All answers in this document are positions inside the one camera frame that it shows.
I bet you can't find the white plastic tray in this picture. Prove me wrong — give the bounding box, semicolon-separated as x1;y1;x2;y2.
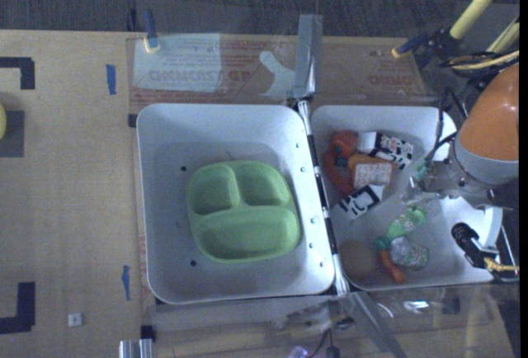
309;104;503;293
135;101;337;305

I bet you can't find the orange carrot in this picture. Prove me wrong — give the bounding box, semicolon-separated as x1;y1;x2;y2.
379;249;407;285

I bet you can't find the green divided plate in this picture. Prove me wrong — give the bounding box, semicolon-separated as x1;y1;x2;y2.
185;159;301;265

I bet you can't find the brown cardboard board red print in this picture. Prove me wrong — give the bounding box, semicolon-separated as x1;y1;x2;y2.
125;32;455;310

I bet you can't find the red toy sausage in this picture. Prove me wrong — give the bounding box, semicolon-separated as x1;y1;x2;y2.
321;150;354;197

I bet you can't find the black cylinder on white bracket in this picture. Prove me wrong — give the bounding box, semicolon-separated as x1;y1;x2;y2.
450;203;505;269

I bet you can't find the thin black and white rod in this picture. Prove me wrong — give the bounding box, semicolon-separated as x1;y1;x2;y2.
296;99;351;296

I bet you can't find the clear plastic bottle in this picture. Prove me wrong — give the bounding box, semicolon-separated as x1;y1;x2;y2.
387;236;431;271

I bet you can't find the green plastic bottle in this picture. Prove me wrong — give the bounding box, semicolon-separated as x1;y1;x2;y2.
373;205;428;252

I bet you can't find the black and white packet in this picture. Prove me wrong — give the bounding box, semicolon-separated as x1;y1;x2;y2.
337;184;385;222

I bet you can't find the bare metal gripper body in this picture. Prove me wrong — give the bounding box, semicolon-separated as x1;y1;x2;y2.
419;159;496;205

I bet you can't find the orange toy pepper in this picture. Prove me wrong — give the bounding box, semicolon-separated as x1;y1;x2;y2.
328;130;359;158

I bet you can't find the black and white cow carton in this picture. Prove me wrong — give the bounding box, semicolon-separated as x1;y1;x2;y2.
368;133;415;171

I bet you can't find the orange carton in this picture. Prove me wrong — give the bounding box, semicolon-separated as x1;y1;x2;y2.
347;153;394;190

